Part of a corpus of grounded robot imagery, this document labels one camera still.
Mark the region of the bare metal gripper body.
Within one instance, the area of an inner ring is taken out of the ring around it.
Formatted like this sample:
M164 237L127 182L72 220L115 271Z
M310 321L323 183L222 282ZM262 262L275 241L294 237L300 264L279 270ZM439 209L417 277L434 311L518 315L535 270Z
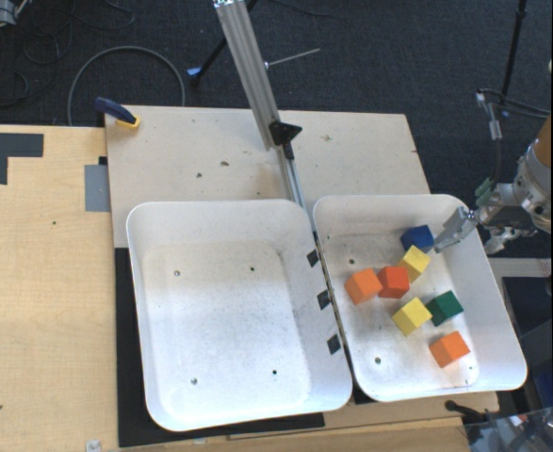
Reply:
M526 177L495 186L486 178L475 198L476 218L485 227L551 233L550 193Z

